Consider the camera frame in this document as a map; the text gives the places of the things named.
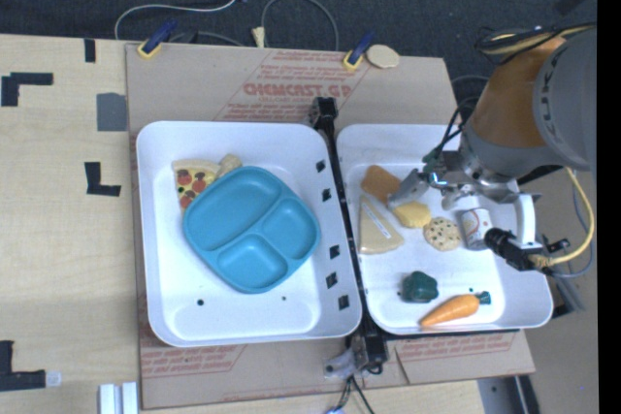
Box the black block with thin wires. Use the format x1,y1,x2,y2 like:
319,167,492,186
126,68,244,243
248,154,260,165
347,333,390,366
309,95,340,131

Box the yellow toy cheese piece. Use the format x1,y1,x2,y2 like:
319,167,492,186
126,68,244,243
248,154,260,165
391,200,433,230

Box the white plastic tray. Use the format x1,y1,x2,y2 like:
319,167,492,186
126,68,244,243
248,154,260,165
135,119,364,349
335,122,555,335

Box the orange toy carrot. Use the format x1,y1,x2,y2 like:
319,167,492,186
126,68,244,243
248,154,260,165
418,290,493,329

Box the beige round toy biscuit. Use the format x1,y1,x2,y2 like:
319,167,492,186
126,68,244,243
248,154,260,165
364,44,402,70

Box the blue divided plate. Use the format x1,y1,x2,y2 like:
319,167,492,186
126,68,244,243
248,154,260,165
181,165,322,296

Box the small white can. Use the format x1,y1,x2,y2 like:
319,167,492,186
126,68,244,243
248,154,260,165
459,207,494,252

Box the cream toy wedge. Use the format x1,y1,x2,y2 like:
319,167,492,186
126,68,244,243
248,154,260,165
357,194,406,256

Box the chocolate chip toy biscuit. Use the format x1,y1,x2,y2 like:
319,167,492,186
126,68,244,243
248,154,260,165
422,216,463,253

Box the beige toy bread piece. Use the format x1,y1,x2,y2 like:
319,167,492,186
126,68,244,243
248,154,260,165
214,152,244,179

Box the black cylinder on white bracket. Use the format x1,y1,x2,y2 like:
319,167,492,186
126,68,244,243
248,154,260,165
483,191,545,273

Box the thin black rod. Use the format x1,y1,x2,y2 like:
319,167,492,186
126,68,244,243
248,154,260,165
320,113,385,355

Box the toy pizza slice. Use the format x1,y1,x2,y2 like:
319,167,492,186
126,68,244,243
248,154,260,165
171,158,222,215

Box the brown cardboard board, red print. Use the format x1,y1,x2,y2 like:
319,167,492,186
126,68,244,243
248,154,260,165
124,42,537,411

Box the orange toy bread slice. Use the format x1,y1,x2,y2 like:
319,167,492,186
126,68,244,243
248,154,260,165
359,164,404,206

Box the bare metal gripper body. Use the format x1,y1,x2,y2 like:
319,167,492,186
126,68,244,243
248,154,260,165
420,151,524,206

